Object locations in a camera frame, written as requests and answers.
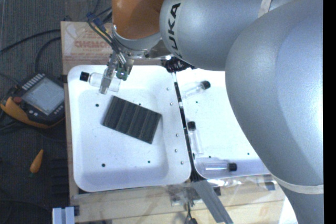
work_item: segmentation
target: dark floor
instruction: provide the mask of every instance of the dark floor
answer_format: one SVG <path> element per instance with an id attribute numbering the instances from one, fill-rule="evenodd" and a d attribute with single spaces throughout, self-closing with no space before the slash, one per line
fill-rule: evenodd
<path id="1" fill-rule="evenodd" d="M 66 19 L 84 21 L 85 14 L 98 4 L 97 13 L 108 8 L 111 0 L 6 0 L 2 48 L 31 35 L 59 29 Z M 0 73 L 23 80 L 34 71 L 34 59 L 39 48 L 48 40 L 58 37 L 54 31 L 23 42 L 0 52 Z M 61 44 L 59 40 L 47 46 L 40 55 L 38 71 L 56 77 L 62 73 Z M 0 76 L 2 98 L 14 82 Z M 0 223 L 50 223 L 54 207 L 68 205 L 66 193 L 52 192 L 53 163 L 66 160 L 65 123 L 42 132 L 0 121 Z M 29 178 L 29 167 L 40 149 L 44 149 L 41 169 L 35 178 Z M 15 202 L 1 202 L 13 199 Z"/>

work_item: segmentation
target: black rectangular object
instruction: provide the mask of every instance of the black rectangular object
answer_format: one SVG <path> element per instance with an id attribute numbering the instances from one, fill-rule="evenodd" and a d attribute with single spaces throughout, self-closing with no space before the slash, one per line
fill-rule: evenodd
<path id="1" fill-rule="evenodd" d="M 114 96 L 103 125 L 152 144 L 161 114 Z"/>

